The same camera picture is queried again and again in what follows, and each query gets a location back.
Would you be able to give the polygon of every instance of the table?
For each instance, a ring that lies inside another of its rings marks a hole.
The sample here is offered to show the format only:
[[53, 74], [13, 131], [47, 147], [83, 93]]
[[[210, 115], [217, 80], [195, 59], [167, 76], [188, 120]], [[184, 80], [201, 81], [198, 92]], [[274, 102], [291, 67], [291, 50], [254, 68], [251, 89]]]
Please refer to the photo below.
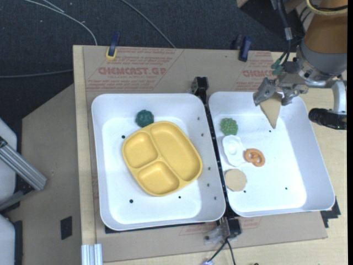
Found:
[[[94, 202], [92, 190], [92, 175], [90, 165], [89, 150], [89, 129], [87, 112], [87, 91], [85, 88], [85, 67], [84, 67], [84, 47], [74, 46], [74, 86], [76, 97], [76, 118], [77, 118], [77, 145], [78, 145], [78, 172], [79, 172], [79, 192], [81, 209], [81, 234], [82, 244], [95, 244], [97, 233], [95, 228]], [[233, 69], [229, 59], [236, 59], [235, 52], [222, 50], [190, 50], [194, 58], [195, 68], [202, 68], [200, 72], [207, 71], [205, 67], [214, 66], [220, 62], [221, 72], [224, 80], [228, 80], [230, 70]], [[180, 92], [184, 86], [177, 84], [178, 80], [167, 80], [169, 84], [175, 82], [174, 86], [168, 86], [166, 92]], [[211, 85], [218, 85], [213, 89], [224, 89], [226, 81], [211, 80]], [[153, 92], [160, 92], [157, 86]], [[333, 105], [331, 91], [313, 89], [308, 94], [302, 95], [307, 109], [314, 107], [328, 107]], [[327, 229], [328, 238], [324, 240], [299, 241], [291, 243], [279, 243], [275, 245], [237, 248], [234, 251], [237, 264], [332, 264], [347, 263], [347, 161], [346, 161], [346, 131], [337, 131], [322, 126], [313, 125], [315, 135], [318, 140], [326, 167], [331, 177], [331, 182], [339, 203], [341, 215], [337, 220], [329, 221]], [[135, 259], [130, 261], [106, 262], [107, 264], [200, 264], [212, 256], [211, 252], [189, 253], [185, 255], [172, 255], [164, 257], [154, 257], [148, 259]], [[231, 264], [229, 250], [222, 250], [215, 259], [216, 264]]]

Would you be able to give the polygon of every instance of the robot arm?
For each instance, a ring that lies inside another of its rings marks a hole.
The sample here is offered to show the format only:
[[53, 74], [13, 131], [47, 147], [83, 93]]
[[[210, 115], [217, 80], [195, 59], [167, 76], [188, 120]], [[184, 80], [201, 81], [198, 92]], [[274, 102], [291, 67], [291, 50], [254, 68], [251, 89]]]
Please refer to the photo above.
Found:
[[348, 0], [322, 0], [316, 8], [307, 0], [315, 16], [297, 48], [296, 57], [280, 64], [283, 54], [273, 64], [273, 74], [277, 77], [263, 80], [254, 94], [255, 105], [277, 90], [283, 91], [282, 105], [288, 105], [293, 97], [307, 93], [311, 87], [330, 88], [334, 93], [334, 108], [312, 109], [309, 118], [329, 128], [347, 129], [347, 82], [341, 76], [347, 69], [347, 4]]

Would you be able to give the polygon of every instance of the blue clamp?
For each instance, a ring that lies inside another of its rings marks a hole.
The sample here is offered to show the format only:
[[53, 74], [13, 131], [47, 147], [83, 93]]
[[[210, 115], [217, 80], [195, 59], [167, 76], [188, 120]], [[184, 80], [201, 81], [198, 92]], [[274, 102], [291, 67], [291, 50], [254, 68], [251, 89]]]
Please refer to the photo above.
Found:
[[110, 61], [114, 60], [116, 57], [117, 44], [119, 43], [119, 38], [120, 38], [120, 33], [117, 31], [114, 32], [113, 38], [111, 39], [110, 47], [108, 47], [105, 53], [105, 58], [107, 58]]
[[240, 47], [239, 57], [238, 59], [246, 62], [248, 60], [248, 52], [250, 50], [250, 46], [252, 44], [252, 38], [249, 35], [243, 37], [242, 45]]

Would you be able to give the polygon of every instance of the round cracker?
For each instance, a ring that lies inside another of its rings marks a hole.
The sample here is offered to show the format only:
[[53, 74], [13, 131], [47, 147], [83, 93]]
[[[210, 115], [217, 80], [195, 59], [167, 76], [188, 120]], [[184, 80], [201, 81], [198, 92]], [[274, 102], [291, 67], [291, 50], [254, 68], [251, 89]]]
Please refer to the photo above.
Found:
[[239, 169], [230, 169], [224, 175], [227, 188], [234, 192], [240, 192], [247, 184], [246, 175]]

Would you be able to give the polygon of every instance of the white egg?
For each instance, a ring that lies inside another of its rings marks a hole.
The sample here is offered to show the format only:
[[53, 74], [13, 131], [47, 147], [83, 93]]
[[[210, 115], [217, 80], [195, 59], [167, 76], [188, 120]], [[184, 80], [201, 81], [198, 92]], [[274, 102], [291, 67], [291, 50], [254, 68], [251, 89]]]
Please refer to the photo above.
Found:
[[222, 140], [223, 150], [229, 164], [234, 167], [240, 166], [245, 162], [243, 153], [245, 148], [241, 139], [235, 135], [227, 135]]

